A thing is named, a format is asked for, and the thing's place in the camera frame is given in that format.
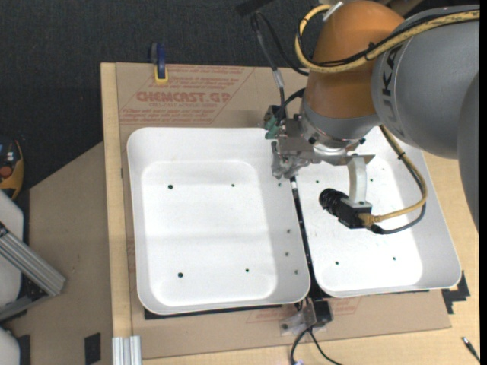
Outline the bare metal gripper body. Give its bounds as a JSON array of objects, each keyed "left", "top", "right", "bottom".
[{"left": 274, "top": 118, "right": 367, "bottom": 167}]

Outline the thin black and white rod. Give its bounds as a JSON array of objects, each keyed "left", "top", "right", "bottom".
[{"left": 289, "top": 177, "right": 317, "bottom": 300}]

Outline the white plastic tray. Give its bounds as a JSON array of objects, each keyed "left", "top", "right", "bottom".
[
  {"left": 126, "top": 126, "right": 312, "bottom": 316},
  {"left": 293, "top": 125, "right": 463, "bottom": 299}
]

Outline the brown cardboard board red print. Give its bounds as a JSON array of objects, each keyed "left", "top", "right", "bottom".
[{"left": 113, "top": 62, "right": 454, "bottom": 360}]

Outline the black cylinder on white bracket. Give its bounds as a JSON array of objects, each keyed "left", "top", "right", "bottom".
[{"left": 318, "top": 156, "right": 374, "bottom": 230}]

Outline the black block with thin wires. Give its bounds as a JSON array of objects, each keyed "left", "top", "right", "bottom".
[{"left": 312, "top": 300, "right": 334, "bottom": 326}]

